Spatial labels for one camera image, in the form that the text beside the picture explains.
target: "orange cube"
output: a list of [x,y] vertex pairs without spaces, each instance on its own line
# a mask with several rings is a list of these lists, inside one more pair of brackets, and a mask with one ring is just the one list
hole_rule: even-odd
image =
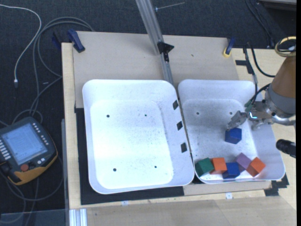
[[251,161],[250,165],[248,166],[248,168],[246,169],[246,171],[248,173],[250,173],[250,175],[252,177],[257,176],[263,169],[265,168],[265,164],[258,158],[255,157],[253,159],[253,161]]
[[211,159],[211,163],[214,166],[214,170],[210,174],[222,174],[227,171],[226,161],[223,157],[214,157]]

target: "aluminum rod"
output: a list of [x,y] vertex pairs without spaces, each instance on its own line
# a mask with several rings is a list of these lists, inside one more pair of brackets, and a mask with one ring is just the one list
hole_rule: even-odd
[[[155,53],[160,55],[158,43],[164,42],[164,40],[152,2],[151,0],[136,0],[136,3],[140,11],[145,29],[149,35],[151,43],[153,44]],[[164,60],[163,53],[161,53],[161,63],[164,79],[174,85],[170,65],[167,61]]]

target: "wooden table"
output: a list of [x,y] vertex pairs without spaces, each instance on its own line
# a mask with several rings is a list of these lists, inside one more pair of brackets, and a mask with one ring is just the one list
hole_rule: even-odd
[[[110,47],[112,43],[120,42],[118,37],[122,37],[122,40],[125,42],[124,48],[127,48],[127,51],[121,53],[115,53],[115,60],[111,61],[110,56],[114,56],[114,53],[109,54],[107,51],[99,50],[100,53],[103,52],[107,56],[102,58],[108,58],[108,60],[99,61],[98,65],[101,67],[105,63],[125,63],[129,66],[129,71],[131,73],[131,66],[135,66],[137,61],[143,60],[147,57],[148,60],[153,58],[154,55],[149,54],[148,46],[145,41],[147,41],[147,35],[131,35],[131,34],[114,34],[114,33],[93,33],[92,32],[83,32],[79,33],[79,36],[82,40],[83,45],[91,48],[94,48],[95,45],[85,44],[85,38],[95,38],[95,36],[101,36],[101,42],[104,44],[109,44]],[[226,80],[252,80],[250,75],[247,74],[246,68],[242,66],[235,66],[235,60],[244,60],[244,54],[241,49],[233,49],[232,56],[230,58],[220,57],[220,54],[223,51],[223,48],[227,45],[227,40],[217,39],[217,38],[200,38],[200,37],[181,37],[181,36],[165,36],[165,42],[175,45],[175,48],[180,47],[179,50],[170,52],[170,64],[172,67],[172,73],[175,83],[178,83],[182,79],[193,77],[194,79],[199,78],[203,79],[226,79]],[[135,42],[134,46],[127,46],[127,43]],[[136,58],[128,57],[125,62],[124,54],[133,54],[133,47],[137,54]],[[72,48],[72,44],[63,43],[62,44],[62,59],[63,59],[63,85],[64,85],[64,106],[65,106],[65,126],[66,126],[66,149],[67,149],[67,170],[68,170],[68,192],[69,192],[69,208],[71,210],[87,209],[88,215],[88,224],[89,225],[99,225],[96,222],[110,222],[110,225],[113,225],[117,222],[123,222],[124,225],[141,225],[139,220],[144,218],[144,225],[152,225],[154,223],[152,220],[158,220],[157,222],[164,222],[165,224],[159,223],[161,225],[174,225],[173,220],[175,218],[186,218],[190,219],[191,225],[198,223],[200,218],[201,220],[211,221],[213,218],[210,213],[198,213],[198,210],[192,210],[191,207],[195,209],[202,210],[203,208],[211,209],[211,212],[219,215],[217,221],[222,225],[253,225],[250,222],[254,217],[260,217],[264,222],[268,217],[273,215],[275,222],[290,222],[287,225],[294,225],[295,215],[296,215],[296,164],[295,159],[291,158],[286,154],[283,155],[283,160],[286,166],[286,174],[289,180],[290,185],[288,188],[280,189],[280,196],[277,197],[266,197],[264,189],[271,188],[270,181],[257,181],[257,182],[241,182],[241,183],[227,183],[227,184],[217,184],[217,185],[207,185],[207,184],[190,184],[184,186],[184,194],[182,197],[175,198],[161,198],[161,199],[146,199],[138,201],[128,201],[127,207],[121,207],[125,205],[125,202],[110,202],[110,203],[99,203],[93,205],[81,205],[80,203],[80,186],[79,186],[79,163],[78,163],[78,150],[77,150],[77,128],[76,128],[76,116],[74,113],[74,105],[81,106],[80,93],[76,90],[76,87],[79,83],[75,78],[84,77],[85,80],[89,80],[93,77],[98,77],[99,75],[92,76],[87,74],[77,75],[78,71],[75,71],[74,65],[79,66],[77,62],[81,59],[85,61],[85,58],[79,58],[78,55],[74,56],[73,52],[75,50]],[[257,55],[257,60],[262,69],[271,74],[275,74],[280,65],[282,64],[284,58],[279,57],[273,50],[257,49],[255,50]],[[221,61],[225,64],[226,68],[221,68]],[[191,65],[193,69],[203,69],[204,66],[207,66],[208,69],[206,72],[201,73],[201,75],[196,75],[192,73],[193,70],[183,71],[182,63],[187,63]],[[258,75],[259,87],[270,83],[271,79],[261,75],[254,66],[254,70]],[[156,74],[156,79],[162,78],[162,74],[159,73],[159,70],[155,70],[153,73]],[[113,76],[109,74],[108,78],[119,78],[119,76],[124,76],[125,71],[116,70],[116,74]],[[276,140],[283,138],[291,141],[295,141],[295,130],[293,127],[284,127],[280,125],[273,125],[273,130],[275,133]],[[274,209],[274,211],[269,210],[271,205],[278,205],[279,207]],[[234,210],[238,208],[241,212],[252,211],[253,215],[243,217],[239,213],[235,213]],[[170,218],[166,219],[164,212],[174,217],[172,220]],[[279,213],[278,217],[274,215],[276,211],[285,211],[285,215],[281,216]],[[132,215],[138,221],[133,222],[129,215]]]

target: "toy block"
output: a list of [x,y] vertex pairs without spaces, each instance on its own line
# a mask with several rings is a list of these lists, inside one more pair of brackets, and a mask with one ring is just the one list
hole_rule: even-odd
[[238,163],[239,171],[243,172],[248,168],[252,160],[245,154],[241,153],[236,157],[235,161]]
[[196,172],[198,176],[214,170],[214,166],[209,158],[202,159],[195,164]]
[[265,164],[258,158],[255,157],[250,165],[247,167],[246,171],[250,173],[252,177],[257,176],[263,169],[265,168]]
[[227,171],[222,174],[223,179],[236,178],[240,175],[237,162],[227,162]]
[[222,174],[227,170],[226,161],[223,157],[214,157],[211,159],[214,170],[210,174]]
[[232,144],[237,144],[241,141],[241,135],[241,128],[232,128],[231,130],[226,130],[225,141]]

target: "blue cube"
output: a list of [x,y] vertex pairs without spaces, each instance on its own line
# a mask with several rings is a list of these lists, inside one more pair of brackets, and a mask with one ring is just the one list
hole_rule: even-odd
[[237,162],[226,162],[227,171],[222,174],[223,179],[236,178],[240,175]]
[[230,142],[232,144],[237,144],[241,141],[241,128],[233,128],[231,130],[226,131],[225,141]]

